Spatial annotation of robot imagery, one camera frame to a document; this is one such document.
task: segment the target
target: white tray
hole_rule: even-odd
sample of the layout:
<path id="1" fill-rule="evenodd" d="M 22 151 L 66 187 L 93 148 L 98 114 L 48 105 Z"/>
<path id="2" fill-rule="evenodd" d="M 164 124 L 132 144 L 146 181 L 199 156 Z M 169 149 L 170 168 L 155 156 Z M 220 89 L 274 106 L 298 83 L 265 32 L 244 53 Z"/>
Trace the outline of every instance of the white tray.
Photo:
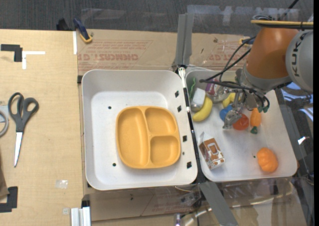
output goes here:
<path id="1" fill-rule="evenodd" d="M 163 70 L 91 70 L 82 78 L 82 95 L 86 179 L 93 188 L 105 191 L 186 185 L 196 179 L 194 146 L 177 74 Z M 166 108 L 176 118 L 181 155 L 171 166 L 133 169 L 119 157 L 116 117 L 126 107 L 143 105 Z"/>
<path id="2" fill-rule="evenodd" d="M 206 83 L 198 80 L 206 79 L 217 71 L 191 71 L 186 75 L 188 87 L 195 77 L 196 87 L 206 88 Z M 227 71 L 223 74 L 223 80 L 234 81 L 235 72 Z M 200 162 L 204 175 L 214 182 L 241 181 L 261 178 L 290 177 L 297 171 L 297 160 L 283 121 L 274 91 L 267 93 L 270 100 L 270 108 L 267 113 L 262 113 L 262 123 L 258 127 L 258 134 L 250 133 L 250 127 L 243 131 L 235 129 L 223 129 L 224 122 L 219 117 L 223 109 L 221 103 L 214 103 L 209 117 L 202 122 L 193 122 L 196 139 L 204 131 L 214 137 L 225 157 L 224 165 L 210 170 L 201 154 Z M 243 110 L 247 117 L 251 112 Z M 256 153 L 262 147 L 272 149 L 278 157 L 279 166 L 273 173 L 263 172 L 256 157 Z"/>

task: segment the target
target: black scissors handle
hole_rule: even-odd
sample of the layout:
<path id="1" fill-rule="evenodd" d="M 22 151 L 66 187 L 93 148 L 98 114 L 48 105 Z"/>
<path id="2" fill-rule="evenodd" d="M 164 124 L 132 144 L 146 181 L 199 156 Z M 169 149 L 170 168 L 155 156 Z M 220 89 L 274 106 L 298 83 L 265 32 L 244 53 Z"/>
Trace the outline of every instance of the black scissors handle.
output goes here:
<path id="1" fill-rule="evenodd" d="M 19 96 L 17 101 L 16 113 L 12 113 L 11 104 L 16 96 Z M 32 110 L 28 111 L 28 106 L 34 104 Z M 23 132 L 24 127 L 31 116 L 39 109 L 39 103 L 32 97 L 24 99 L 23 95 L 19 92 L 13 94 L 8 102 L 9 114 L 16 123 L 16 132 Z"/>

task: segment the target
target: orange divided plate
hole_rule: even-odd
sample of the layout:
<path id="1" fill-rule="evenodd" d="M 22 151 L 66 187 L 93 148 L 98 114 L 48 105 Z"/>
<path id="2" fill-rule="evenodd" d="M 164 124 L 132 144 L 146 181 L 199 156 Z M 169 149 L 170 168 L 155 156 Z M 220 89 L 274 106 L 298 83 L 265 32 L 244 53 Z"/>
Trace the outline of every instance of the orange divided plate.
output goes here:
<path id="1" fill-rule="evenodd" d="M 161 168 L 180 156 L 175 117 L 162 107 L 133 106 L 116 119 L 116 142 L 121 160 L 131 168 Z"/>

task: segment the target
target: scissors blade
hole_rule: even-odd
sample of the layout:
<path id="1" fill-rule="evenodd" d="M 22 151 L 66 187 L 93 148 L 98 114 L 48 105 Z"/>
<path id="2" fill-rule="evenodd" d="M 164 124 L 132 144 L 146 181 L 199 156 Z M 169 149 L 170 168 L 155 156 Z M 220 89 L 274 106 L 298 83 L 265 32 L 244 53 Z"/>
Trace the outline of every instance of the scissors blade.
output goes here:
<path id="1" fill-rule="evenodd" d="M 14 167 L 16 167 L 16 164 L 18 163 L 21 141 L 22 141 L 22 134 L 23 134 L 22 132 L 16 133 L 15 151 L 14 151 Z"/>

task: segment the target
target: yellow plate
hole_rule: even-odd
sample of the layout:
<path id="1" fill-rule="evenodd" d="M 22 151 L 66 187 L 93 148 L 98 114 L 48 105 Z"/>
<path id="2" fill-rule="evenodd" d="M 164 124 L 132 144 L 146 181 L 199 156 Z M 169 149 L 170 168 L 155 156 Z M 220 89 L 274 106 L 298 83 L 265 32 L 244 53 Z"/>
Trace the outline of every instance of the yellow plate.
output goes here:
<path id="1" fill-rule="evenodd" d="M 121 160 L 131 168 L 161 168 L 180 156 L 175 117 L 165 108 L 133 106 L 116 119 L 116 143 Z"/>

